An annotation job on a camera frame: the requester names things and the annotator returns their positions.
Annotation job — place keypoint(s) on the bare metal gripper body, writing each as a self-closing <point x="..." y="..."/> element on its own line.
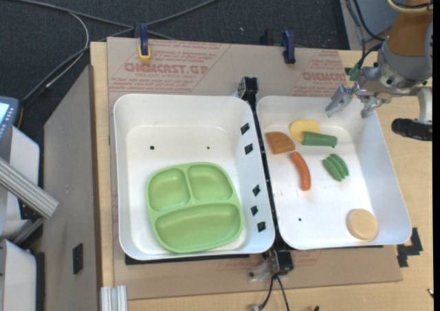
<point x="385" y="86"/>

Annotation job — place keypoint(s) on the green divided plate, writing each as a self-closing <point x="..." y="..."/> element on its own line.
<point x="196" y="210"/>

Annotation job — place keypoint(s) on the thin black rod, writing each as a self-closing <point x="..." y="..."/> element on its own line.
<point x="268" y="168"/>

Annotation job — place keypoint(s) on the brown cardboard board red print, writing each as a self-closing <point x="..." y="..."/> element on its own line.
<point x="220" y="65"/>

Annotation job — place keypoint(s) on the brown toy bread slice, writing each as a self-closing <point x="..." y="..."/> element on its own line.
<point x="279" y="142"/>

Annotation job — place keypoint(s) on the orange toy sausage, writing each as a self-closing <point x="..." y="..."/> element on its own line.
<point x="302" y="170"/>

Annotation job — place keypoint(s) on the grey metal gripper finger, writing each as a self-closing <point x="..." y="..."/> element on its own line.
<point x="339" y="99"/>
<point x="370" y="104"/>

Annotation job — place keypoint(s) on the beige round toy biscuit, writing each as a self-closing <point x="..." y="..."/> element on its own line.
<point x="361" y="224"/>

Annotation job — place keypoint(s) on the white plastic tray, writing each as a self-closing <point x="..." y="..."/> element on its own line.
<point x="178" y="137"/>
<point x="323" y="206"/>

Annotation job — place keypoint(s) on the green toy pepper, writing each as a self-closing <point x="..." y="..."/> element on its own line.
<point x="319" y="139"/>

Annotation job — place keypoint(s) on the green toy pea pod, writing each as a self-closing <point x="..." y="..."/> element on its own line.
<point x="336" y="166"/>

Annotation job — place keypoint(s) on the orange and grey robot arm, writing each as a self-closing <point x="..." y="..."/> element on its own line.
<point x="410" y="32"/>

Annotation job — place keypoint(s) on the yellow round toy slice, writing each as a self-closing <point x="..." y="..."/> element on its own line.
<point x="299" y="127"/>

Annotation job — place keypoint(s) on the black cylinder on white bracket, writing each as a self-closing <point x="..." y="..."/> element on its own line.
<point x="410" y="129"/>

